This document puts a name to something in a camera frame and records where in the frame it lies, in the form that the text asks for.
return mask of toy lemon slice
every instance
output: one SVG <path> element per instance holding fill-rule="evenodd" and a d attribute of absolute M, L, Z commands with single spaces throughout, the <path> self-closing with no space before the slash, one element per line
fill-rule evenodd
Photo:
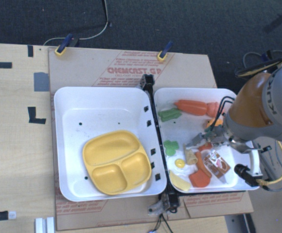
<path fill-rule="evenodd" d="M 98 190 L 116 195 L 147 182 L 151 164 L 139 139 L 129 131 L 114 131 L 89 140 L 83 161 Z"/>

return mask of wooden table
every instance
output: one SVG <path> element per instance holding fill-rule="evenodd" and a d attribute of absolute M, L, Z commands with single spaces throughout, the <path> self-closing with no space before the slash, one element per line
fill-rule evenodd
<path fill-rule="evenodd" d="M 34 73 L 48 73 L 48 48 L 0 44 L 0 211 L 16 211 L 14 220 L 0 221 L 0 232 L 34 232 L 35 218 L 55 217 L 50 93 L 35 92 Z M 28 107 L 36 107 L 29 123 Z M 170 221 L 173 232 L 227 233 L 224 216 Z M 146 233 L 155 223 L 76 231 Z M 169 232 L 164 223 L 159 233 Z"/>

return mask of black floor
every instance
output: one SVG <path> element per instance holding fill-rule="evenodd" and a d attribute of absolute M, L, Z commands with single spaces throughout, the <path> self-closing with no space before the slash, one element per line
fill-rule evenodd
<path fill-rule="evenodd" d="M 207 54 L 218 87 L 238 92 L 248 52 L 282 56 L 282 0 L 106 0 L 109 27 L 80 47 Z M 0 43 L 43 45 L 86 38 L 106 22 L 102 0 L 0 0 Z M 59 40 L 48 45 L 57 46 Z M 261 63 L 256 54 L 247 66 Z"/>

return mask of blue and yellow clamp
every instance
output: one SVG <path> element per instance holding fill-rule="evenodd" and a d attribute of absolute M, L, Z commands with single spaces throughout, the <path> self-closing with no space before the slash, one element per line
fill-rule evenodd
<path fill-rule="evenodd" d="M 168 44 L 165 46 L 165 48 L 158 53 L 157 59 L 160 62 L 163 62 L 167 58 L 167 52 L 170 50 L 173 44 L 174 43 L 172 41 L 169 41 Z"/>
<path fill-rule="evenodd" d="M 69 45 L 69 43 L 71 42 L 72 39 L 73 39 L 73 35 L 72 34 L 68 34 L 67 37 L 64 38 L 64 40 L 61 43 L 61 45 L 56 48 L 54 53 L 57 56 L 62 56 L 65 53 L 65 51 L 67 50 L 67 46 Z"/>

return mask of cardboard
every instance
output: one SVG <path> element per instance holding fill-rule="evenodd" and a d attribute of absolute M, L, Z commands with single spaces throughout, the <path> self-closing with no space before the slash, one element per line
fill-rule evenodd
<path fill-rule="evenodd" d="M 55 137 L 53 96 L 64 86 L 136 87 L 143 74 L 153 74 L 154 91 L 162 87 L 216 88 L 206 55 L 168 53 L 164 62 L 158 52 L 68 48 L 60 57 L 49 49 L 49 74 L 52 105 L 53 156 L 57 230 L 72 230 L 113 225 L 156 222 L 148 207 L 158 196 L 72 202 L 60 192 Z M 204 194 L 180 197 L 177 213 L 168 220 L 250 213 L 247 192 Z"/>

